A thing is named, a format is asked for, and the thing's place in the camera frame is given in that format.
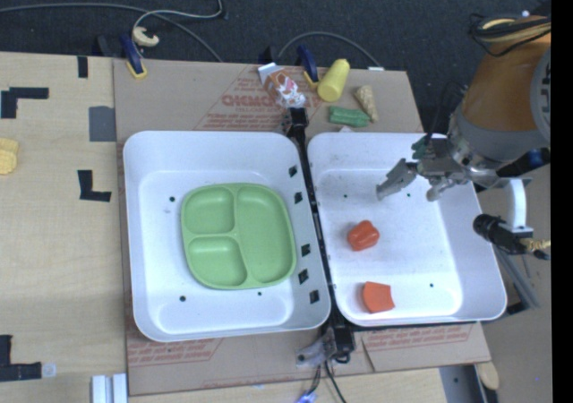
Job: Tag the green divided plate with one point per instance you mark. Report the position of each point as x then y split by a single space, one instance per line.
250 222

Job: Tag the white plastic tray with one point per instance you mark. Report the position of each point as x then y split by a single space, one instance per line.
156 235
416 253

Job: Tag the yellow toy corn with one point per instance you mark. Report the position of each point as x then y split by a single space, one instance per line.
8 157

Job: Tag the orange toy slice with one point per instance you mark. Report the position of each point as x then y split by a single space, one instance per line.
377 297

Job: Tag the orange toy pepper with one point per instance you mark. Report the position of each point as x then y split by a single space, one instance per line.
362 235

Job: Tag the yellow bottle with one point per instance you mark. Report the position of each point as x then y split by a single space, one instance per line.
333 81

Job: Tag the black cylinder on white bracket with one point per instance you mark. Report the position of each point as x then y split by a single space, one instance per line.
517 204

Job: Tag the white and orange carton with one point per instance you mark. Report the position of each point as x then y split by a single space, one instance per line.
282 85

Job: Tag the beige toy cone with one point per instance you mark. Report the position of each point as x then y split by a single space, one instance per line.
367 101

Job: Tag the green toy beans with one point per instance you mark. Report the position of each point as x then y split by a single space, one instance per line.
349 117

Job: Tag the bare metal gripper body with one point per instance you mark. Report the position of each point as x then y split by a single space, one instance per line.
447 164

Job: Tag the beige curved toy piece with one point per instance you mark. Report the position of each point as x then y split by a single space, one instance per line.
144 37

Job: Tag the beige oval piece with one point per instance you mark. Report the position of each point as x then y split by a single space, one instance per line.
489 376

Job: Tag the brown cardboard board, red print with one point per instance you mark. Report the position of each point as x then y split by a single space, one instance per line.
179 96

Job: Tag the thin black rod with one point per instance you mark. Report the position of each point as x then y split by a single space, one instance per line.
318 222

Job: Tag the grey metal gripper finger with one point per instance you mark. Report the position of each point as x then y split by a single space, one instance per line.
396 179
436 191

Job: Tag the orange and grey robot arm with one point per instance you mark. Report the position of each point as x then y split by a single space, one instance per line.
497 96

